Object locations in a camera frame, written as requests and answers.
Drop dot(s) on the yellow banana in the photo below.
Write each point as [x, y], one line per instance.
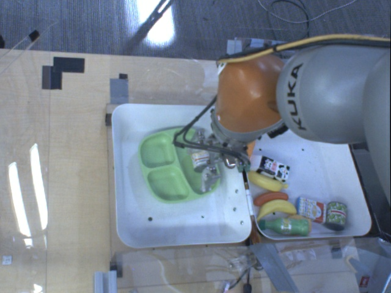
[278, 207]
[264, 182]

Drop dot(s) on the white orange and blue carton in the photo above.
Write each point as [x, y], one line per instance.
[311, 209]

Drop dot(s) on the green divided plate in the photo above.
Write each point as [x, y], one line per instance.
[159, 166]

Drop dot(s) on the red sausage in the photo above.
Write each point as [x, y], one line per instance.
[270, 197]

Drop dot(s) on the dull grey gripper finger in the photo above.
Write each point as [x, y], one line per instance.
[201, 137]
[210, 179]

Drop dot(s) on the white plastic tray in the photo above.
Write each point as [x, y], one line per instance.
[171, 224]
[323, 169]

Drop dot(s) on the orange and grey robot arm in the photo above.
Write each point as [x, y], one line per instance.
[320, 90]

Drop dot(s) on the green plastic bottle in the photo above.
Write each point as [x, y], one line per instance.
[284, 226]

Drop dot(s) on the green can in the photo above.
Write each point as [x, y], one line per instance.
[336, 215]

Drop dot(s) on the black and white cow carton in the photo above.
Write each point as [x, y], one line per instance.
[275, 169]

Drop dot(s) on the small white and orange carton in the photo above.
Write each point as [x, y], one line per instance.
[200, 160]

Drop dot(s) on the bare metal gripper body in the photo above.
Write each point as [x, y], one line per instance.
[229, 153]

